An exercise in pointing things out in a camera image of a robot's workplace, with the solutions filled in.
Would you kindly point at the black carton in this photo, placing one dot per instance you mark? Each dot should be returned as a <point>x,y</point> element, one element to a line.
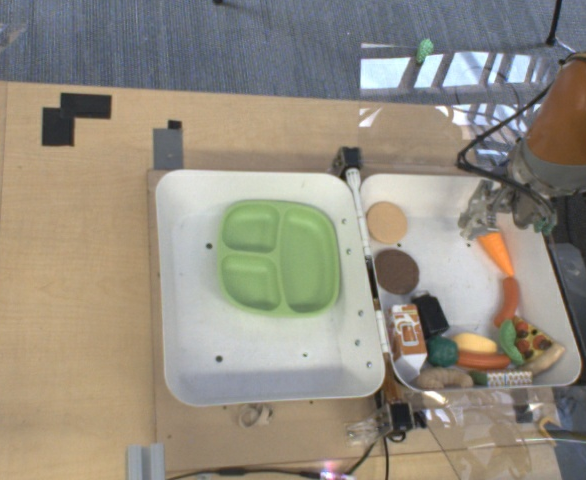
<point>430,314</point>

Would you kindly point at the green divided plate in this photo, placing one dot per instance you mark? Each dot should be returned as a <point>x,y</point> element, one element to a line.
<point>303,258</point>

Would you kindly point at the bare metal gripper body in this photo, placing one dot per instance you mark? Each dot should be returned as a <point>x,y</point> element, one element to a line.
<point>522,207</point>

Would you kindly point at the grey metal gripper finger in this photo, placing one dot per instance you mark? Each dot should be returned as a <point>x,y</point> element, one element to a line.
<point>490,207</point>
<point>469,220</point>

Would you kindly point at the pizza slice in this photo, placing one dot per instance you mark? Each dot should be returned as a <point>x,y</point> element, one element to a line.
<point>540,347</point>

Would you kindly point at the orange sausage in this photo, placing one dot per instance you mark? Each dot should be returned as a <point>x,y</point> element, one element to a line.
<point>509,298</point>

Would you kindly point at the beige croissant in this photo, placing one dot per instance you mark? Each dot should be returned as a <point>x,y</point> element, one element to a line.
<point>443,379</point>

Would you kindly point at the yellow oval toy food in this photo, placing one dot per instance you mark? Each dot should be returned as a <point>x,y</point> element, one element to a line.
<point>474,342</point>

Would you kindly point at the green toy grapes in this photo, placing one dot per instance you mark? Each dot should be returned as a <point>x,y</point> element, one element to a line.
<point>425,50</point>

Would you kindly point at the brown and white carton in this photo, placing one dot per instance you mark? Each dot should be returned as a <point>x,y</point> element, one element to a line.
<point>407,335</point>

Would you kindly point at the light green toy vegetable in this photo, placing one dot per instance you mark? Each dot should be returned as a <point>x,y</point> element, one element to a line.
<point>509,340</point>

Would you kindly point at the orange carrot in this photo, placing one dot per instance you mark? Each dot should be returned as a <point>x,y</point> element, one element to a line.
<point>499,250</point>

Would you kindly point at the green and white packet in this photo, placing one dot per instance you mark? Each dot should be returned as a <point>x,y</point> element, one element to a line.
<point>510,379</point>

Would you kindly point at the dark green broccoli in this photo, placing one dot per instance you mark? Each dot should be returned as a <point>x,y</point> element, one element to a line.
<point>442,351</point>

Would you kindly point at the tan round biscuit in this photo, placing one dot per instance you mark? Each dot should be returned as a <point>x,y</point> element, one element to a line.
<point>386,222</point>

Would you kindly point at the red-orange sausage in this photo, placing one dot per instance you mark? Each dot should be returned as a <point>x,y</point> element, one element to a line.
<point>483,360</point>

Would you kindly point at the thin black and white rod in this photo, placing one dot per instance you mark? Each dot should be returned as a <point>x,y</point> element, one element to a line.
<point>362,220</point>

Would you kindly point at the brown round biscuit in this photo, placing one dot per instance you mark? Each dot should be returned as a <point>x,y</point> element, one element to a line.
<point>397,271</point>

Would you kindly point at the white plastic tray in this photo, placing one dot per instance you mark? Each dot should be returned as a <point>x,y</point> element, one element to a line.
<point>193,348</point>
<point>453,268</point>

